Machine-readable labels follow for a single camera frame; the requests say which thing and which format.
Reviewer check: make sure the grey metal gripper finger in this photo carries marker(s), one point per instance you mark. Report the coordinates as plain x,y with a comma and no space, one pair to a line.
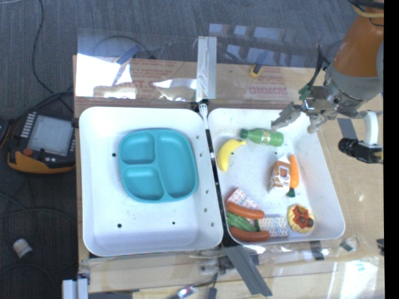
316,124
286,116

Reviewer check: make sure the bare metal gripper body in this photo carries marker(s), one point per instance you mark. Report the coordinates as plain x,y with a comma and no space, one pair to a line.
324,104

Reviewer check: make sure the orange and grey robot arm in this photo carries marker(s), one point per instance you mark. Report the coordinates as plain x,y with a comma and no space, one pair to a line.
358,51

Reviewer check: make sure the green plastic bottle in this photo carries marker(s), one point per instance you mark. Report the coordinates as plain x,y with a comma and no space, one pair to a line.
265,136

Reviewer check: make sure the orange carrot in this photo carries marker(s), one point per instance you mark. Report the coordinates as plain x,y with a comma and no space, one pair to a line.
294,173

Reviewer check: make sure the orange and white carton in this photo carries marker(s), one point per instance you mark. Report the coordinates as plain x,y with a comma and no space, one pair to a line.
279,176

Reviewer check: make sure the white plastic tray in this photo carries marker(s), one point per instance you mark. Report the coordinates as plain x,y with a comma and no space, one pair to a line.
99,179
255,179

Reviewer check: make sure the yellow banana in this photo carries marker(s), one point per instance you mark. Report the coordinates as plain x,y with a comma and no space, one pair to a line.
225,156

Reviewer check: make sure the brown cardboard board red print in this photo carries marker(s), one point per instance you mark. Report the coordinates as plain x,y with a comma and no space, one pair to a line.
355,204

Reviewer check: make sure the red and white patterned packet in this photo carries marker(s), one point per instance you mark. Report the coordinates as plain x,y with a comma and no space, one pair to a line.
244,198
275,226

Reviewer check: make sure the yellow spaghetti with meatballs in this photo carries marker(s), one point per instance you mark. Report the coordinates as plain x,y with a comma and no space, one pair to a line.
300,219

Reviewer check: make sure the orange-brown sausage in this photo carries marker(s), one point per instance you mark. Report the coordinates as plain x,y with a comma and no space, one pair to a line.
249,235
246,211

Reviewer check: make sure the blue divided plate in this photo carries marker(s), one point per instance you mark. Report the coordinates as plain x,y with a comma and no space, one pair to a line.
174,154

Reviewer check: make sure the small white can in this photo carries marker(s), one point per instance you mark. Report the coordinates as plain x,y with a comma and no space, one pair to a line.
22,248

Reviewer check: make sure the black cylinder on white bracket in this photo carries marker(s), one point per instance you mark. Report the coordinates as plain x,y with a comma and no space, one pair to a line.
363,148

